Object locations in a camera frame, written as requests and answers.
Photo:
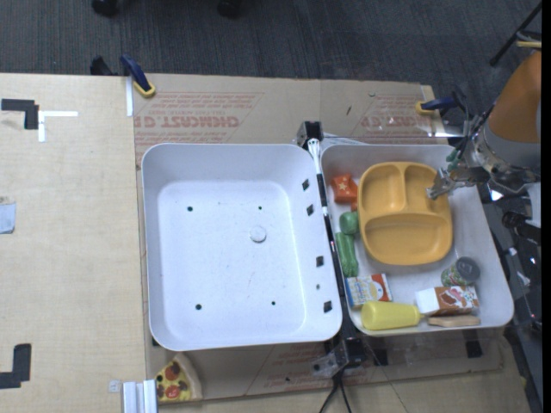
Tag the green can grey lid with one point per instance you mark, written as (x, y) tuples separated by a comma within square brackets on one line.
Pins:
[(459, 273)]

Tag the toy pizza slice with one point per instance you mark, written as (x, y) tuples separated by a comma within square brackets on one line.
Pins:
[(174, 381)]

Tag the thin black and white rod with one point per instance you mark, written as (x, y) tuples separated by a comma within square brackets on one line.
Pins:
[(322, 187)]

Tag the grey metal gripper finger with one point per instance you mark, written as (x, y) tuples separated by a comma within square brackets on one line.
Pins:
[(435, 192), (444, 175)]

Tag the white plastic tray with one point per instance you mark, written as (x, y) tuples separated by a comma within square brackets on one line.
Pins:
[(473, 239), (224, 252)]

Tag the yellow squeeze bottle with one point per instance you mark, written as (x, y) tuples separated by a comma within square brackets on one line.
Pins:
[(387, 315)]

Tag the brown cardboard board red print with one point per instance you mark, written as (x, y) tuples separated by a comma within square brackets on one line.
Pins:
[(241, 114)]

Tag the tan bread slice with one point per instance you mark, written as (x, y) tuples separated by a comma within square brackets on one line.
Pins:
[(454, 321)]

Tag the green toy pea pod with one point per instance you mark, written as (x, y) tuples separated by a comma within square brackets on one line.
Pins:
[(347, 254)]

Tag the orange divided plate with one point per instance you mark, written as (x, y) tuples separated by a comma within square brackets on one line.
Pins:
[(400, 235)]

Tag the red packet with star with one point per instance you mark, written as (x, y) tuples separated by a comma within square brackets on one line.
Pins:
[(344, 189)]

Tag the brown and white carton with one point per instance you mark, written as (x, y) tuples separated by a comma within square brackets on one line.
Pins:
[(450, 299)]

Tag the black cylinder on white bracket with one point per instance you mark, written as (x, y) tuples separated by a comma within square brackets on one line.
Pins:
[(523, 224)]

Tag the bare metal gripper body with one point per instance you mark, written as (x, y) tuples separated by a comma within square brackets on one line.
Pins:
[(478, 174)]

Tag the white and red carton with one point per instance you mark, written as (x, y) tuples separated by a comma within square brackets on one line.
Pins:
[(369, 290)]

